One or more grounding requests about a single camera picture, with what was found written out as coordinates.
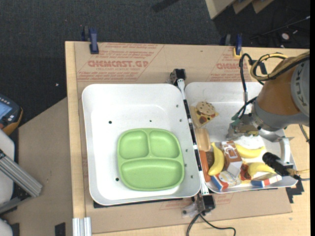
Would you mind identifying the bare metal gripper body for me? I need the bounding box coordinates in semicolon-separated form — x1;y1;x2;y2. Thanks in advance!
230;114;264;138

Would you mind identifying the orange and white carton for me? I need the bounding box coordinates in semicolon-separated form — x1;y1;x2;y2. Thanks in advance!
220;140;244;178

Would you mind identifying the yellow banana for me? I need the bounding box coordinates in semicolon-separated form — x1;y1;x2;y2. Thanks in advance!
208;142;225;176
233;143;266;159
247;162;278;178

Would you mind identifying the tan bread bun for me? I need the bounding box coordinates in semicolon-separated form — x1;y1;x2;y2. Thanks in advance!
194;128;212;152

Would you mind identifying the yellow pizza slice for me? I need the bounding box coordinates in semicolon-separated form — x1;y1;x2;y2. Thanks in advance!
189;106;219;129

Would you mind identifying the dark brown round patty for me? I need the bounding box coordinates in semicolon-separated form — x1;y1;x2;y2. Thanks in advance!
205;151;215;168

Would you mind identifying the brown chocolate chip biscuit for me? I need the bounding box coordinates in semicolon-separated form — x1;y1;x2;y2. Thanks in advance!
196;101;216;116

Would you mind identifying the white plastic tray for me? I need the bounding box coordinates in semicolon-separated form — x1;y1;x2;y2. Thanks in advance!
184;82;299;194
81;83;202;206

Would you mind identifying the orange sausage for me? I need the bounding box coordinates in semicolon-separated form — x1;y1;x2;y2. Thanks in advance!
198;150;212;183

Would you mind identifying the thin black and white rod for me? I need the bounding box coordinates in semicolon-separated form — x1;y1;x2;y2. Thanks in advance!
177;79;210;195

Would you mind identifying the white printed packet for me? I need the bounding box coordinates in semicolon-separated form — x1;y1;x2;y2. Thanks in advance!
219;170;242;188

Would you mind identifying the red white blue packet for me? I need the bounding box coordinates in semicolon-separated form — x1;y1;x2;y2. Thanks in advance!
211;175;229;191

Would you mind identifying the red white blue carton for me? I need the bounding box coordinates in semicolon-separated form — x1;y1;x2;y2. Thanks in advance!
251;175;283;188

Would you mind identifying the green divided plate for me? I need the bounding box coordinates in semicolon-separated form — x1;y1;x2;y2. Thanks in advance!
117;128;185;191

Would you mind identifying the brown cardboard board red print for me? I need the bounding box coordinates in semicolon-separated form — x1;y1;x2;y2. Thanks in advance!
73;42;310;235

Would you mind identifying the black cylinder on white bracket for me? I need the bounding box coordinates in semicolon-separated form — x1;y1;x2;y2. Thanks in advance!
262;136;296;177

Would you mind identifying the black block with thin wires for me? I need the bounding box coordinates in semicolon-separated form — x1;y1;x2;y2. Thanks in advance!
169;68;187;86
182;194;217;218

